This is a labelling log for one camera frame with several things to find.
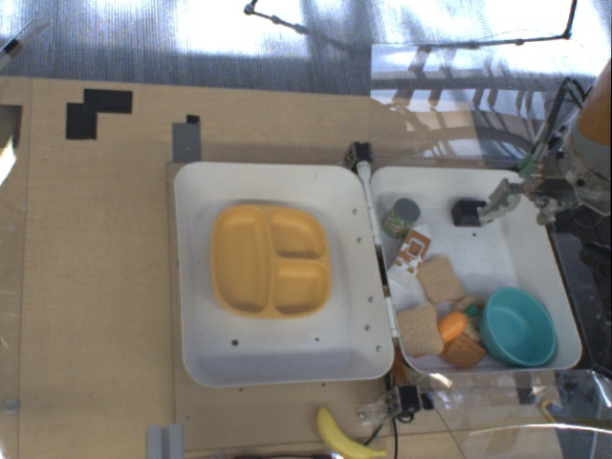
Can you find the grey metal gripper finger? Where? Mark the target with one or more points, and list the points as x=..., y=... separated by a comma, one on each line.
x=499, y=201
x=549, y=214

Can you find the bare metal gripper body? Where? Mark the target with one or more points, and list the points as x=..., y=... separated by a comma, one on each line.
x=554, y=191

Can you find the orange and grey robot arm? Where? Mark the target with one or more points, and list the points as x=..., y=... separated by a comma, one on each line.
x=597, y=113

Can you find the white plastic tray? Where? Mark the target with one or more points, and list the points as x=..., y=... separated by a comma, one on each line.
x=516, y=256
x=287, y=352

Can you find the tan bread slice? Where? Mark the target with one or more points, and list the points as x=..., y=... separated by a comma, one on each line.
x=418, y=330
x=440, y=280

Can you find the white and orange carton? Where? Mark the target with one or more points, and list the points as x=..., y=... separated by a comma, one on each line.
x=411, y=251

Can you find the green can with grey lid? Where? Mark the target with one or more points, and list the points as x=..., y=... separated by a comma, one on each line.
x=399, y=218

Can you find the teal bowl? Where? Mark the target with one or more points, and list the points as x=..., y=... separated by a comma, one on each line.
x=518, y=328

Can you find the thin black and white rod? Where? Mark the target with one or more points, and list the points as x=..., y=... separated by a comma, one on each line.
x=370, y=203

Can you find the orange carrot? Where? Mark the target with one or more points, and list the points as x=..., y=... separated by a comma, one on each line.
x=452, y=325

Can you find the orange waffle biscuit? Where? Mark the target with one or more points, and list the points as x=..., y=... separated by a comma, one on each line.
x=463, y=353

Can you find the orange divided plate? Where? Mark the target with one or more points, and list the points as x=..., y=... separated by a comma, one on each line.
x=239, y=261

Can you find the yellow banana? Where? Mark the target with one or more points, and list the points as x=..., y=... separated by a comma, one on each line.
x=334, y=435

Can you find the black cylinder on white bracket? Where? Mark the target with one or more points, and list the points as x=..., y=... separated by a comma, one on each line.
x=466, y=213

